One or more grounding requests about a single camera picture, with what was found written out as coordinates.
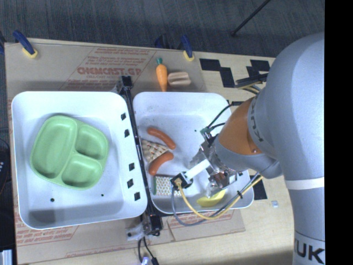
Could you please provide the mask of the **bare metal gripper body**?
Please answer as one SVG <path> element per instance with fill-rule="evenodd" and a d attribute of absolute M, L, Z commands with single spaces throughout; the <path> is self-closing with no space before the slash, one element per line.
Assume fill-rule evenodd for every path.
<path fill-rule="evenodd" d="M 209 189 L 225 189 L 243 174 L 240 154 L 225 148 L 217 136 L 206 137 L 200 146 L 200 162 L 206 161 Z"/>

